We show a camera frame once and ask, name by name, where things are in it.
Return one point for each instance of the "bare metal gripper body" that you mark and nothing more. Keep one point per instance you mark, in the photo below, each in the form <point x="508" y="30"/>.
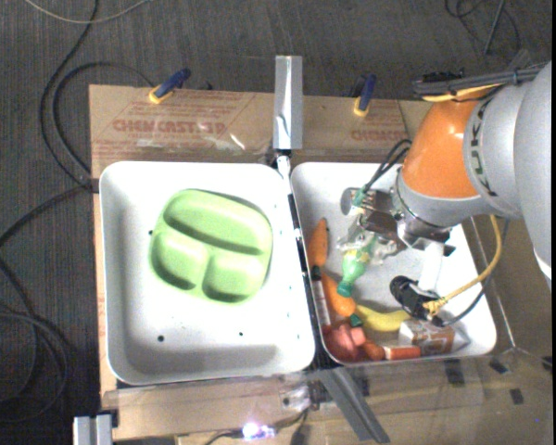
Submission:
<point x="380" y="218"/>

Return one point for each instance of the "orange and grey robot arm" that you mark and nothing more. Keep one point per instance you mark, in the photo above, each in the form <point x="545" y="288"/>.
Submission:
<point x="445" y="156"/>

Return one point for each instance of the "clear bottle with green label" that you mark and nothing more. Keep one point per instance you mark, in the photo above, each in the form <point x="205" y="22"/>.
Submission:
<point x="354" y="267"/>

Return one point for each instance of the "orange carrot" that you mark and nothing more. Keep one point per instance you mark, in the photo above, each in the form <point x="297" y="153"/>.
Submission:
<point x="340" y="299"/>
<point x="318" y="244"/>

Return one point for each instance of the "yellow banana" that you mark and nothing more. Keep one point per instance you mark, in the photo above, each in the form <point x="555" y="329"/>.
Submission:
<point x="382" y="319"/>

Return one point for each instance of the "white plastic tray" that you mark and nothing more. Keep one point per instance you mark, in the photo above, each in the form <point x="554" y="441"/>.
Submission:
<point x="468" y="295"/>
<point x="204" y="341"/>

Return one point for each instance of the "orange and white carton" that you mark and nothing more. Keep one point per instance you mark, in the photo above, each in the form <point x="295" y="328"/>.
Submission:
<point x="428" y="336"/>

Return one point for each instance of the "red sausage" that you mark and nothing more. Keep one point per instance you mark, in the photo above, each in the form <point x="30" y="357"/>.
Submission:
<point x="343" y="343"/>

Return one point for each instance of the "green divided plate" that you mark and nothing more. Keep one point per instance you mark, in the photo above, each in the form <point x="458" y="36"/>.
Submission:
<point x="213" y="244"/>

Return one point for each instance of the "brown cardboard board red print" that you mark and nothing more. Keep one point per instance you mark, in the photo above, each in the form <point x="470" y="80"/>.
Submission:
<point x="176" y="123"/>

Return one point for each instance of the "black cylinder on white bracket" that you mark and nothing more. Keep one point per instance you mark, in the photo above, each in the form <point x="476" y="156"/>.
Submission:
<point x="410" y="295"/>

